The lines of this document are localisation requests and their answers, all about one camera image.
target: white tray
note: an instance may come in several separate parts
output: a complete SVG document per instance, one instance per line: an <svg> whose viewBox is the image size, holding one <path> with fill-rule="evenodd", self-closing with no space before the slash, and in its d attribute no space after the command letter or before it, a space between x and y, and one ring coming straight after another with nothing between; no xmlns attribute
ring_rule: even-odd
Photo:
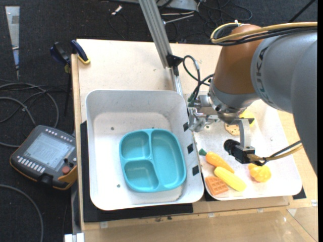
<svg viewBox="0 0 323 242"><path fill-rule="evenodd" d="M255 148L255 154L268 157L273 153L287 147L283 127L276 109L267 106L262 101L254 102L247 109L254 114L256 122L251 127L251 146ZM227 192L212 196L217 200L236 200L259 197L292 196L302 189L302 181L292 155L273 160L266 165L272 172L272 177L265 183L259 183L251 179L248 164L241 164L223 148L227 139L240 142L240 136L233 136L225 129L223 122L217 122L204 128L202 132L195 133L197 149L213 151L225 159L234 169L235 174L242 178L247 188L238 192L229 188ZM206 162L204 156L200 156L203 178L214 176L214 166Z"/></svg>
<svg viewBox="0 0 323 242"><path fill-rule="evenodd" d="M86 97L89 145L90 197L101 210L193 203L204 192L199 159L183 97L174 91L95 90ZM123 177L119 142L123 135L140 129L161 128L179 140L186 164L186 180L169 191L140 193L130 189Z"/></svg>

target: orange waffle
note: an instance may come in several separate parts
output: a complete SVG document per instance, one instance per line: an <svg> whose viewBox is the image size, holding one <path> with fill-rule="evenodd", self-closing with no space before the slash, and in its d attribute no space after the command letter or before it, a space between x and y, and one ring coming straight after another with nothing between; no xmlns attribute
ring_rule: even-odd
<svg viewBox="0 0 323 242"><path fill-rule="evenodd" d="M205 182L206 182L206 185L213 196L229 190L226 183L224 183L217 176L207 176L205 178Z"/></svg>

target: yellow toy food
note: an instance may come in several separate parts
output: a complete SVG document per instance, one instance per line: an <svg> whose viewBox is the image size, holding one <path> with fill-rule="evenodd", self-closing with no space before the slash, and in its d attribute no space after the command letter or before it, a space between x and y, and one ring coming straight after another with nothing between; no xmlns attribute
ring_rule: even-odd
<svg viewBox="0 0 323 242"><path fill-rule="evenodd" d="M223 167L216 167L214 174L234 190L243 191L247 187L247 184L241 178Z"/></svg>
<svg viewBox="0 0 323 242"><path fill-rule="evenodd" d="M253 163L248 165L250 175L258 182L267 182L271 177L272 173L268 166L257 166Z"/></svg>
<svg viewBox="0 0 323 242"><path fill-rule="evenodd" d="M206 154L205 159L208 163L210 163L215 167L223 167L226 170L230 171L231 173L234 173L234 170L230 167L230 165L227 164L225 160L223 160L219 155L217 155L214 152L209 151Z"/></svg>

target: blue plate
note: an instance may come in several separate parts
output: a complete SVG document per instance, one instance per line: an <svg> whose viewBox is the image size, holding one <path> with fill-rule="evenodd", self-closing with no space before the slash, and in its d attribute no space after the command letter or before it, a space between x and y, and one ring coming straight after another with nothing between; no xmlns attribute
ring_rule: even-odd
<svg viewBox="0 0 323 242"><path fill-rule="evenodd" d="M180 186L186 178L177 137L164 129L127 133L120 141L120 162L127 185L137 192L159 192Z"/></svg>

